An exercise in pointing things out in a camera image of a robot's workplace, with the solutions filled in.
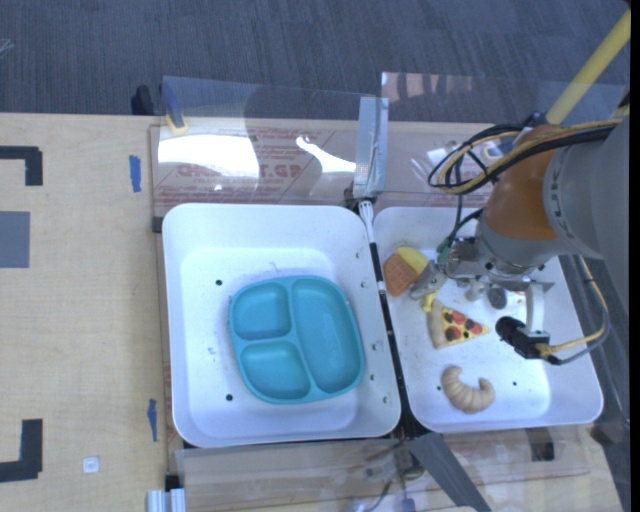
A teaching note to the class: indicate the thin black and white rod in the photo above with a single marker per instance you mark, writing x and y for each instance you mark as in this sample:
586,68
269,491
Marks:
385,300

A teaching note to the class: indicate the blue divided plate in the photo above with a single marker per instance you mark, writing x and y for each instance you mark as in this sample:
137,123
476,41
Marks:
325,330

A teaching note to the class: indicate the white plastic tray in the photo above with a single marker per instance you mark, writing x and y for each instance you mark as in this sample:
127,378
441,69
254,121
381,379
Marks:
500,395
200,320

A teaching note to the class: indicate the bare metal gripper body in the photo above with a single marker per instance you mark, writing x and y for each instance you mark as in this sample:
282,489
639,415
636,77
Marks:
467,260

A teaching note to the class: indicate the orange waffle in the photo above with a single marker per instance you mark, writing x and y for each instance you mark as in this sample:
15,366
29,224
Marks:
398,277

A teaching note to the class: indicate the brown cardboard board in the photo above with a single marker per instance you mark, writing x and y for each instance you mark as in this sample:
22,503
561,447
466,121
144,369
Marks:
280,165

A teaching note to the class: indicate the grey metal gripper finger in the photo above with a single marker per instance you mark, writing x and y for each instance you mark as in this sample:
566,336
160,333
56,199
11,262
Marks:
429,285
475,290

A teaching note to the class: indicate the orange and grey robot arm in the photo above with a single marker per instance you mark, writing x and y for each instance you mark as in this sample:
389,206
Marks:
560,200

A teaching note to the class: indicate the pizza slice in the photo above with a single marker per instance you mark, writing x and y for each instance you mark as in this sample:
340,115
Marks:
452,327

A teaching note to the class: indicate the beige croissant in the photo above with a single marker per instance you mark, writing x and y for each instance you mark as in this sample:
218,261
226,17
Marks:
467,397

